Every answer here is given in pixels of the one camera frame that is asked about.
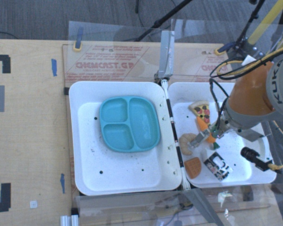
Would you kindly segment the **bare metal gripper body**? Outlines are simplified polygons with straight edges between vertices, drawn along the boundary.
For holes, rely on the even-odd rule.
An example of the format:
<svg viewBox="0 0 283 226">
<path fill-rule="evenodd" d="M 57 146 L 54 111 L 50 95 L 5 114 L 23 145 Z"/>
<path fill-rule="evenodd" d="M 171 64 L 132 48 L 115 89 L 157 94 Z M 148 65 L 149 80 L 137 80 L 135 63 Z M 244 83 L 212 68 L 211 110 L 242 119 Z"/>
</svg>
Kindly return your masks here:
<svg viewBox="0 0 283 226">
<path fill-rule="evenodd" d="M 225 133 L 230 130 L 229 124 L 226 124 L 223 120 L 221 120 L 219 127 L 215 125 L 215 122 L 211 125 L 208 125 L 200 117 L 197 117 L 197 123 L 201 131 L 210 131 L 209 136 L 206 138 L 207 142 L 215 142 L 217 138 L 221 138 Z"/>
</svg>

